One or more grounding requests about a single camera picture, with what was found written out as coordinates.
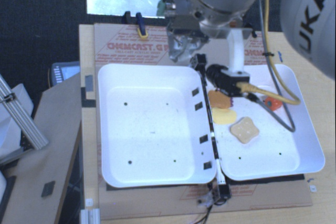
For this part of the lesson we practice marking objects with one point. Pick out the orange toy bread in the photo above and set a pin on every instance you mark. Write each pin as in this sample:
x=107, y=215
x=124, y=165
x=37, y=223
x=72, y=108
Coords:
x=218, y=99

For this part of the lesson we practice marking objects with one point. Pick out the black cylinder on white bracket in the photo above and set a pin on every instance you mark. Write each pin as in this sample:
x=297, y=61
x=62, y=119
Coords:
x=237, y=49

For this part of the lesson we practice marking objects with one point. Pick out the white plastic tray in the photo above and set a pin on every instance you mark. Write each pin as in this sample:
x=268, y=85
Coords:
x=262, y=160
x=152, y=126

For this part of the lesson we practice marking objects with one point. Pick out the brown cardboard board red print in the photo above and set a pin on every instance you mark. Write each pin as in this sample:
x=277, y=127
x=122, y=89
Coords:
x=147, y=47

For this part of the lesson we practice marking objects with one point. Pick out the yellow round toy slice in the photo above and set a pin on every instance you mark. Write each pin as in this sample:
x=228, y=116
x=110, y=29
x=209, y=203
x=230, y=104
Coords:
x=223, y=116

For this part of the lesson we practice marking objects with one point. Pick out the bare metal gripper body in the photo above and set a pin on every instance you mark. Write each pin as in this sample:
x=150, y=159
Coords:
x=183, y=14

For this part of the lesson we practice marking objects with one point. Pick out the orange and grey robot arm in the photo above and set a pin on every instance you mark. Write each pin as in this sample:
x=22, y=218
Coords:
x=302, y=8

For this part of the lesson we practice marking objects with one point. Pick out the thin black and white rod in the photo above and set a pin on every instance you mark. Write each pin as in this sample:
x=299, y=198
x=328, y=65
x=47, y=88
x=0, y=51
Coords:
x=212, y=128

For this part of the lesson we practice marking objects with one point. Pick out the orange toy carrot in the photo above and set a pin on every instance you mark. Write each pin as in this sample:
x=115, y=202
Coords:
x=274, y=103

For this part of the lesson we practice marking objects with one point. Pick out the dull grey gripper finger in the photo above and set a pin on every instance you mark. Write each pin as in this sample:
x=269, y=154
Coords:
x=177, y=47
x=197, y=43

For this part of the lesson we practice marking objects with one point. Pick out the tan toy biscuit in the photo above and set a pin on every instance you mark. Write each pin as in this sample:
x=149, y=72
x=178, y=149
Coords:
x=245, y=130

